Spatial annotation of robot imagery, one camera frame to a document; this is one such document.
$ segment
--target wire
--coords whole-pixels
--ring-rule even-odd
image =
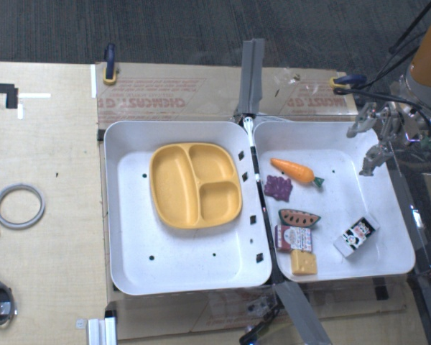
[[[395,64],[393,64],[393,66],[391,66],[390,68],[388,68],[388,69],[385,70],[385,68],[388,66],[388,64],[396,57],[396,55],[398,55],[402,51],[402,49],[404,49],[407,45],[409,45],[410,43],[414,42],[415,40],[419,39],[421,36],[424,36],[425,34],[426,34],[426,31],[423,31],[423,32],[417,34],[415,37],[411,38],[409,41],[405,42],[402,46],[400,46],[397,49],[397,51],[385,61],[385,63],[383,64],[383,66],[381,67],[381,69],[378,71],[378,73],[375,75],[375,78],[373,80],[371,80],[369,83],[365,83],[363,86],[354,86],[353,88],[363,89],[363,88],[368,88],[368,87],[370,88],[370,87],[372,87],[372,85],[375,82],[377,82],[378,80],[382,79],[385,75],[387,75],[388,73],[390,73],[391,71],[393,71],[395,68],[397,68],[401,63],[403,63],[408,57],[410,57],[411,55],[413,55],[418,50],[419,46],[416,46],[415,49],[413,49],[411,52],[409,52],[403,58],[401,58],[400,60],[398,60]]]
[[[416,46],[415,49],[410,50],[406,55],[404,55],[401,59],[399,59],[395,64],[393,64],[391,67],[389,67],[388,69],[386,69],[384,72],[382,72],[382,70],[386,67],[386,65],[389,63],[389,61],[392,60],[392,58],[394,58],[393,55],[391,57],[391,59],[388,60],[388,62],[383,66],[382,69],[380,69],[379,73],[376,75],[375,79],[373,79],[371,82],[364,84],[361,87],[354,87],[355,89],[363,89],[363,88],[367,88],[369,89],[370,87],[372,87],[372,85],[379,81],[380,79],[382,79],[384,76],[388,75],[390,72],[392,72],[394,69],[396,69],[398,66],[400,66],[405,60],[407,60],[408,58],[410,58],[411,56],[413,56],[413,54],[416,53],[416,51],[418,50],[419,46]]]
[[[401,44],[402,41],[405,40],[405,37],[409,35],[409,33],[414,29],[414,27],[418,24],[418,22],[428,13],[428,11],[431,9],[431,1],[427,4],[427,6],[418,14],[418,17],[414,19],[414,21],[409,25],[409,27],[406,29],[406,31],[402,34],[402,36],[397,40],[397,42],[391,46],[388,51],[390,54],[397,51],[398,46]]]
[[[7,196],[8,194],[16,190],[28,190],[29,192],[34,193],[40,202],[40,209],[38,210],[37,214],[33,218],[31,218],[30,220],[22,224],[17,224],[17,223],[8,221],[0,213],[0,223],[3,226],[13,230],[22,230],[22,229],[31,227],[32,225],[35,225],[42,218],[43,213],[45,212],[45,200],[43,199],[42,193],[38,189],[36,189],[33,185],[17,183],[17,184],[8,185],[7,187],[5,187],[0,191],[0,204],[3,198],[5,198],[5,196]]]
[[[383,100],[386,102],[399,102],[401,104],[406,104],[411,106],[412,108],[415,109],[415,111],[420,114],[420,116],[425,120],[428,129],[429,129],[429,135],[431,135],[431,118],[428,117],[424,111],[422,110],[423,108],[415,102],[412,101],[408,101],[404,98],[401,97],[397,97],[397,96],[393,96],[393,95],[386,95],[386,94],[382,94],[382,93],[370,93],[367,91],[362,91],[362,90],[358,90],[358,89],[348,89],[348,88],[341,88],[341,87],[335,87],[333,89],[334,94],[336,95],[346,95],[346,94],[356,94],[356,95],[360,95],[360,96],[367,96],[367,97],[371,97],[371,98],[376,98],[378,100]]]

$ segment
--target black bracket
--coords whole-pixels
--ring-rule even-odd
[[[98,142],[103,142],[103,136],[105,133],[105,129],[98,129]]]
[[[6,93],[6,108],[17,109],[18,88],[14,84],[0,83],[0,93]]]

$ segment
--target yellow divided plate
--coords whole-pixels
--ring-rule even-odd
[[[241,210],[241,186],[231,156],[211,143],[160,147],[150,161],[152,197],[167,225],[200,229],[226,224]]]

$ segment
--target gray carpet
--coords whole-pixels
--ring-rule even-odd
[[[0,0],[0,61],[94,63],[112,42],[117,61],[240,65],[242,42],[265,38],[264,66],[371,77],[429,1]]]

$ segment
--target toy food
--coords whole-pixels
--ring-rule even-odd
[[[289,202],[289,196],[292,192],[292,182],[290,179],[284,179],[280,176],[267,176],[264,192],[266,196],[273,197],[277,201]]]
[[[300,181],[301,183],[314,182],[318,187],[324,183],[324,179],[315,177],[313,170],[308,166],[300,165],[292,161],[271,158],[270,163],[281,170],[287,176]]]
[[[274,242],[279,251],[290,252],[293,249],[299,249],[311,252],[311,229],[276,225],[274,227]]]
[[[333,245],[344,257],[353,254],[380,226],[372,220],[361,217],[351,227],[341,234]]]
[[[318,273],[316,256],[313,253],[294,249],[291,253],[294,275],[315,275]]]
[[[321,218],[318,215],[291,210],[288,208],[279,210],[279,219],[281,224],[296,227],[311,227],[316,224]]]

